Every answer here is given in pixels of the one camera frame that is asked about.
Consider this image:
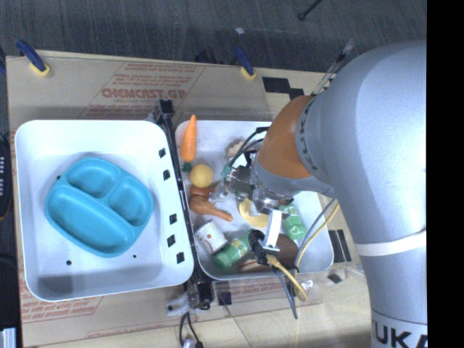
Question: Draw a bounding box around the brown kiwi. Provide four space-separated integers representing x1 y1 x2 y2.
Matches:
270 233 300 268

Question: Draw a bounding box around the black block with thin wires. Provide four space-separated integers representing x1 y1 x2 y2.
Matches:
154 99 177 121
186 280 215 310

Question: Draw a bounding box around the blue divided plate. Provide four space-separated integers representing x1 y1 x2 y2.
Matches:
44 157 155 258

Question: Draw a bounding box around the pale yellow doughnut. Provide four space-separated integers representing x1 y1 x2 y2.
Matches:
238 198 271 229

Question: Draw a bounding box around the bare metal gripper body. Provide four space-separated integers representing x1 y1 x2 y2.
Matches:
223 164 294 214

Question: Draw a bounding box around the brown sausage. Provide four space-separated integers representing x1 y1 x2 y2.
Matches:
188 184 218 199

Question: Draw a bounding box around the white can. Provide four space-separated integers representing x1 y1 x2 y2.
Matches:
195 220 229 255

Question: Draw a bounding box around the green bottle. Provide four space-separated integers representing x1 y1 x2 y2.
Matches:
212 229 255 270

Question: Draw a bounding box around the white plastic tray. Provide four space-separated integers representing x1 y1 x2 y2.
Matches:
14 119 195 302
175 120 335 281

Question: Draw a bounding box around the orange carrot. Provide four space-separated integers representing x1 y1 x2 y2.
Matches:
180 114 198 173

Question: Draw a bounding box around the brown cardboard board red print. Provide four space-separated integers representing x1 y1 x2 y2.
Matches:
5 49 371 348

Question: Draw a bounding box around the black cylinder on white bracket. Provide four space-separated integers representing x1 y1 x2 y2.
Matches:
248 210 283 266

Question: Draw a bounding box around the beige biscuit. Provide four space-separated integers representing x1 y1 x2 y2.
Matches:
225 139 248 160

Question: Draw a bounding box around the yellow ball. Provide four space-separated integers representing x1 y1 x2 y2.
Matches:
189 163 215 189

